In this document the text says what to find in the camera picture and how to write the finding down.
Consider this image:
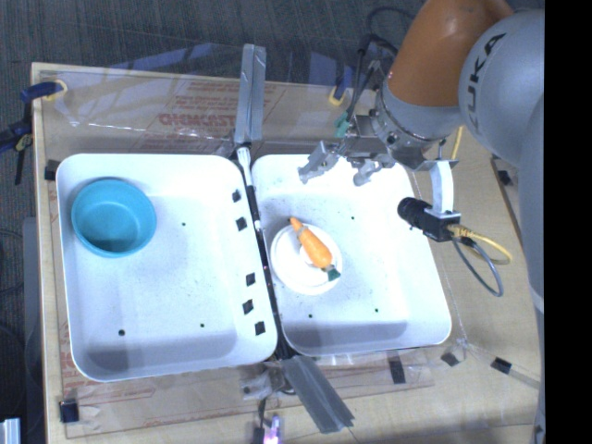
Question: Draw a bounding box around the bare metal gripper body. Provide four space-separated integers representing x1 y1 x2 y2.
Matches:
342 113 446 172

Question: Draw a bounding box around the orange carrot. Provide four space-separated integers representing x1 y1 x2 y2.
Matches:
289 216 342 281

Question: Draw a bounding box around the white plastic tray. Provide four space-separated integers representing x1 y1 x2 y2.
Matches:
250 154 453 358
55 153 278 383

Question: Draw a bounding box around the white round plate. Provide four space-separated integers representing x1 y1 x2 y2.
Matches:
270 223 344 296

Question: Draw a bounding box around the brown board with red print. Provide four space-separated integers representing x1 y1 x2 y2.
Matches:
39 69 437 439

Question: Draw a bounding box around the blue bowl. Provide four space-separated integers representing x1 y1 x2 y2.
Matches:
70 177 158 259

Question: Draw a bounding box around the black cylinder on white bracket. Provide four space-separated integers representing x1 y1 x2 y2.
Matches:
396 159 463 243

